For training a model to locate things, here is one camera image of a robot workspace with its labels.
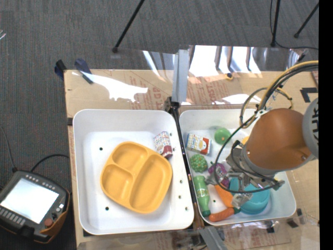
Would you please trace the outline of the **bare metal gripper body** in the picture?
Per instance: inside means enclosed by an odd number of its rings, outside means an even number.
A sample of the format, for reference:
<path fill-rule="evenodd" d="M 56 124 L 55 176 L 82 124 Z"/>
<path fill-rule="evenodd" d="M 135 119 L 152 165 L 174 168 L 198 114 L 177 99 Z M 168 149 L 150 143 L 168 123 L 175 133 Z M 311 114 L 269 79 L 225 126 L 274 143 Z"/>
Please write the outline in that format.
<path fill-rule="evenodd" d="M 257 193 L 269 189 L 278 190 L 285 184 L 285 180 L 277 180 L 278 170 L 261 168 L 248 157 L 246 145 L 236 140 L 231 152 L 226 158 L 230 169 L 228 176 L 238 180 L 238 189 L 234 193 Z"/>

